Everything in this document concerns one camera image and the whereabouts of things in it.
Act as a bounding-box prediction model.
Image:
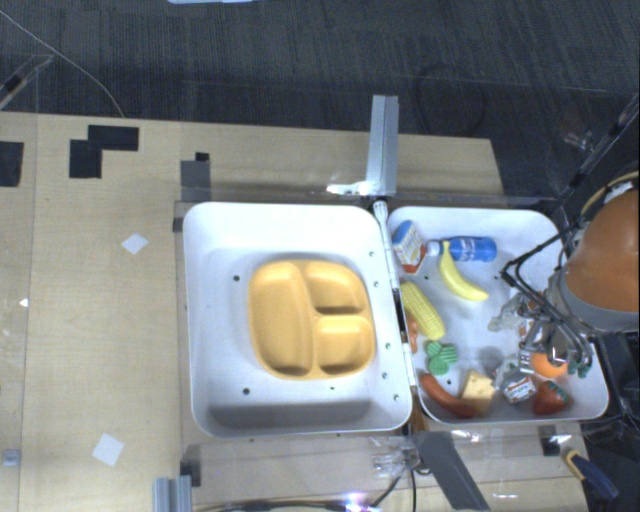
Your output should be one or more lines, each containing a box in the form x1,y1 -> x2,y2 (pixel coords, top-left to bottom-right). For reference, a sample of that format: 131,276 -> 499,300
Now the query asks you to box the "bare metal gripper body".
519,305 -> 560,362

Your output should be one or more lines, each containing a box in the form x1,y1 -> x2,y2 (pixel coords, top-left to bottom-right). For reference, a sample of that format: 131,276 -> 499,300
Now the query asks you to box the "small white and red can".
499,372 -> 538,406

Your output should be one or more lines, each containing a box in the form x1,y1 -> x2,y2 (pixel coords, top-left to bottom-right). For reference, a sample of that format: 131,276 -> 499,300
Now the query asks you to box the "red strawberry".
531,380 -> 573,417

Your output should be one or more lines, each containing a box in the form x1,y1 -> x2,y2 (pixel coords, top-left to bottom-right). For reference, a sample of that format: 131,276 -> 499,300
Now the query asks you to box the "yellow cheese wedge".
459,369 -> 497,417

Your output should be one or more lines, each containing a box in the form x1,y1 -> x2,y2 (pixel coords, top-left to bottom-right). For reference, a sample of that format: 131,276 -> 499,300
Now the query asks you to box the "white plastic tray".
386,205 -> 611,427
181,201 -> 414,439

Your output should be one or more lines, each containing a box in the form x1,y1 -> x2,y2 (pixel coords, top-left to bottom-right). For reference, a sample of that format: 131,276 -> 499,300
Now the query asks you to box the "green broccoli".
424,340 -> 460,378

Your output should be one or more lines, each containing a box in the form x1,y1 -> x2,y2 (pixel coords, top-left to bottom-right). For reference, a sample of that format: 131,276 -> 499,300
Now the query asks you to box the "red sausage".
418,372 -> 478,420

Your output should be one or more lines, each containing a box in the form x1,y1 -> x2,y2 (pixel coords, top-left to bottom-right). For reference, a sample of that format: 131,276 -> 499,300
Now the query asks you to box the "yellow banana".
438,241 -> 491,303

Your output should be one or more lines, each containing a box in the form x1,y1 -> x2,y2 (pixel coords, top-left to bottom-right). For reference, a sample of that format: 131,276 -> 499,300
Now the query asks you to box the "blue bottle with white cap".
425,236 -> 499,263

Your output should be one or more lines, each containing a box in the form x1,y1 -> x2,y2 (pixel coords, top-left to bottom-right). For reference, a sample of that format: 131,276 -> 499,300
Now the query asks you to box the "orange carrot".
405,313 -> 421,355

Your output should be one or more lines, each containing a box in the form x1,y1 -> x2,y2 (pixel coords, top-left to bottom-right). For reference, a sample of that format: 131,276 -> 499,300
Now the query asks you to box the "yellow corn cob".
399,280 -> 447,342

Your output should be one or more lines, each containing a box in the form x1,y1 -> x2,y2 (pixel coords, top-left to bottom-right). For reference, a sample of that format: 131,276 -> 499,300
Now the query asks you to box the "blue and white carton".
391,219 -> 428,275

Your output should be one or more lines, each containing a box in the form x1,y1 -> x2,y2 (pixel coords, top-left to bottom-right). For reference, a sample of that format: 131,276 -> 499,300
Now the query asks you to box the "yellow divided plate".
247,259 -> 378,380

